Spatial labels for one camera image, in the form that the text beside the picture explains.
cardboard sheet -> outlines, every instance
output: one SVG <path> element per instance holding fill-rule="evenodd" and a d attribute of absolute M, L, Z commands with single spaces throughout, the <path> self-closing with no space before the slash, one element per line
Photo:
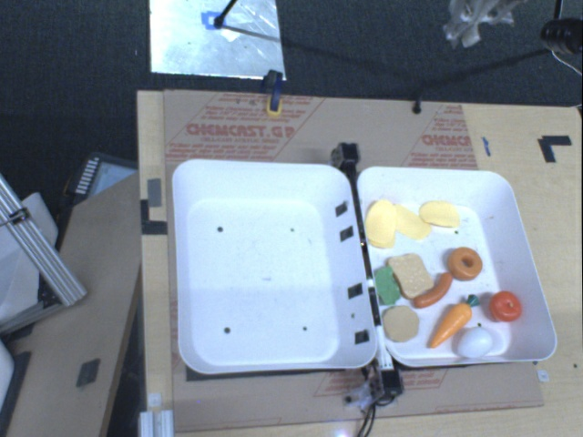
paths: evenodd
<path fill-rule="evenodd" d="M 255 427 L 360 419 L 343 403 L 363 383 L 360 371 L 252 376 L 201 376 L 188 371 L 177 348 L 176 271 L 171 176 L 189 158 L 327 163 L 340 142 L 356 142 L 359 169 L 378 166 L 476 168 L 463 109 L 424 103 L 284 97 L 280 117 L 265 113 L 266 96 L 168 91 L 165 115 L 169 287 L 175 430 Z M 377 416 L 470 412 L 541 406 L 530 363 L 403 372 L 404 394 Z"/>

toy tomato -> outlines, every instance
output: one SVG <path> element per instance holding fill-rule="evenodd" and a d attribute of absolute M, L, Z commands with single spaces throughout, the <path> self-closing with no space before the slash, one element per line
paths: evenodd
<path fill-rule="evenodd" d="M 490 312 L 494 319 L 510 322 L 520 317 L 522 305 L 514 293 L 499 291 L 490 300 Z"/>

toy donut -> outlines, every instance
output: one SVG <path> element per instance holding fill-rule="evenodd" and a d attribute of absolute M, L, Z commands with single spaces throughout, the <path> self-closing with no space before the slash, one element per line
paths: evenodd
<path fill-rule="evenodd" d="M 473 280 L 482 271 L 482 259 L 470 248 L 454 249 L 447 260 L 449 271 L 458 280 Z"/>

toy carrot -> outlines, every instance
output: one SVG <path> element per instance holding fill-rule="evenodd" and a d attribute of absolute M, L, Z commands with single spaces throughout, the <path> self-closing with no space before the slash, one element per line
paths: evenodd
<path fill-rule="evenodd" d="M 467 301 L 460 302 L 450 309 L 429 342 L 429 348 L 438 347 L 449 337 L 459 332 L 472 319 L 472 308 L 478 304 L 480 301 L 477 296 L 470 295 L 467 297 Z"/>

metal frame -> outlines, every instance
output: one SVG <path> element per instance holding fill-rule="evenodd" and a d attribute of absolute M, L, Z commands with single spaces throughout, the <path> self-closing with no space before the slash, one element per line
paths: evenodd
<path fill-rule="evenodd" d="M 16 193 L 0 174 L 0 225 L 6 226 L 25 254 L 32 260 L 60 304 L 46 307 L 39 302 L 0 324 L 0 334 L 10 333 L 42 319 L 58 308 L 72 306 L 87 291 L 66 267 L 56 249 L 46 240 Z"/>

